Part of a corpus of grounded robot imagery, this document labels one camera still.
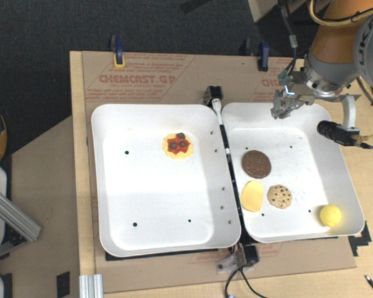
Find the blue clamp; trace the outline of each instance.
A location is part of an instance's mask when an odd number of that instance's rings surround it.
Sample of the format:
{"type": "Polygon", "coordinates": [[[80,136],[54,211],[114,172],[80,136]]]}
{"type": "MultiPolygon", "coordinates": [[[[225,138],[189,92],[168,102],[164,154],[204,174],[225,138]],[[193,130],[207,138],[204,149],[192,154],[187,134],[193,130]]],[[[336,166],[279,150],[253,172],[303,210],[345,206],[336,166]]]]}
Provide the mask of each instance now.
{"type": "Polygon", "coordinates": [[[260,42],[259,56],[257,61],[259,71],[268,71],[269,44],[267,42],[260,42]]]}
{"type": "Polygon", "coordinates": [[[109,48],[113,52],[114,67],[123,68],[126,62],[124,61],[122,37],[118,34],[112,35],[109,43],[109,48]]]}

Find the black floor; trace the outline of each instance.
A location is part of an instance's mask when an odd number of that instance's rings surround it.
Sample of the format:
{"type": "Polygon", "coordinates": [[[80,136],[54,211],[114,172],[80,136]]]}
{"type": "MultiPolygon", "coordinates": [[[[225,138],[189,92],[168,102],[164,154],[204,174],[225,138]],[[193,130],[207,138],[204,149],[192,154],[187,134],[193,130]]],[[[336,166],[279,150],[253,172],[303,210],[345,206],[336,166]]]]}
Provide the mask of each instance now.
{"type": "MultiPolygon", "coordinates": [[[[0,113],[14,152],[71,114],[69,51],[108,50],[121,34],[126,52],[238,55],[270,45],[270,56],[291,56],[275,8],[254,23],[247,0],[0,0],[0,113]]],[[[293,14],[308,21],[305,6],[293,14]]],[[[297,24],[299,53],[316,25],[297,24]]]]}

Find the yellow oval toy food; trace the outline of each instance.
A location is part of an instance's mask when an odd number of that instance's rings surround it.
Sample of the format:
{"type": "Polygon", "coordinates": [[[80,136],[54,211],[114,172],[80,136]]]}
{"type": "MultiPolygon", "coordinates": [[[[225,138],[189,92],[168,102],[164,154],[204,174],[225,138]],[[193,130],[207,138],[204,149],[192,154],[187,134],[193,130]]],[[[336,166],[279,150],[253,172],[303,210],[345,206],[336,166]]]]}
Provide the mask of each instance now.
{"type": "Polygon", "coordinates": [[[264,198],[264,188],[258,181],[249,181],[243,188],[241,194],[242,206],[253,212],[261,210],[262,200],[264,198]]]}
{"type": "Polygon", "coordinates": [[[328,227],[334,227],[341,221],[341,210],[335,204],[328,204],[322,207],[320,218],[323,224],[328,227]]]}

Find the yellow cable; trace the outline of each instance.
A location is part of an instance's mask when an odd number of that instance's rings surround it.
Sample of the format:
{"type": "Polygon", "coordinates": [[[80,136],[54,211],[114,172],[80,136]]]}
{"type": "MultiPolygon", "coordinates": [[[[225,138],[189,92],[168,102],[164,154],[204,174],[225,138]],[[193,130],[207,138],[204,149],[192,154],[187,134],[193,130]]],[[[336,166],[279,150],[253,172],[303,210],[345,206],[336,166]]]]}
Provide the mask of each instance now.
{"type": "Polygon", "coordinates": [[[321,20],[319,19],[316,15],[315,15],[315,12],[313,10],[313,2],[314,0],[311,0],[310,1],[310,6],[309,6],[309,12],[310,12],[310,15],[311,15],[311,18],[317,23],[317,24],[320,24],[320,25],[326,25],[328,27],[341,27],[341,26],[344,26],[344,25],[348,25],[348,24],[351,24],[351,23],[354,23],[354,22],[357,22],[361,19],[364,19],[366,17],[370,17],[373,15],[373,10],[370,10],[370,11],[367,11],[365,13],[360,13],[360,14],[357,14],[356,16],[351,16],[350,19],[346,19],[346,20],[343,20],[343,21],[337,21],[337,22],[333,22],[333,21],[325,21],[325,20],[321,20]]]}

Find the wooden table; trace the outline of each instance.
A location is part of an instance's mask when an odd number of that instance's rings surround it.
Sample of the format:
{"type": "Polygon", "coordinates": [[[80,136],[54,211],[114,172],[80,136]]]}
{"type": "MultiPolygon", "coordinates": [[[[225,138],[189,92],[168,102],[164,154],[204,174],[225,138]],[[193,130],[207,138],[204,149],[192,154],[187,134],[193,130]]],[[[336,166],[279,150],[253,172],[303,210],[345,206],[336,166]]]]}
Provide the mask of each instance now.
{"type": "MultiPolygon", "coordinates": [[[[212,56],[207,61],[218,59],[212,56]]],[[[87,128],[85,115],[85,94],[83,84],[83,52],[70,53],[71,93],[73,103],[73,136],[75,146],[76,201],[78,221],[78,246],[80,257],[80,274],[96,273],[94,261],[94,241],[90,197],[90,173],[88,166],[88,149],[86,146],[87,128]]],[[[211,74],[216,73],[213,65],[211,74]]],[[[234,70],[234,78],[243,78],[243,74],[234,70]]],[[[362,94],[356,83],[349,90],[351,94],[362,94]]],[[[342,122],[343,109],[340,104],[317,101],[338,123],[342,122]]],[[[356,127],[362,134],[373,133],[373,107],[362,96],[357,102],[356,127]]],[[[341,147],[348,166],[352,183],[356,189],[362,211],[367,221],[372,241],[369,246],[358,249],[357,268],[307,273],[289,276],[253,279],[253,288],[266,297],[373,297],[373,290],[368,285],[365,275],[373,279],[373,150],[356,147],[341,147]]],[[[190,286],[167,287],[106,294],[105,297],[223,297],[224,282],[190,286]]],[[[236,297],[253,297],[244,281],[232,281],[229,292],[236,297]]]]}

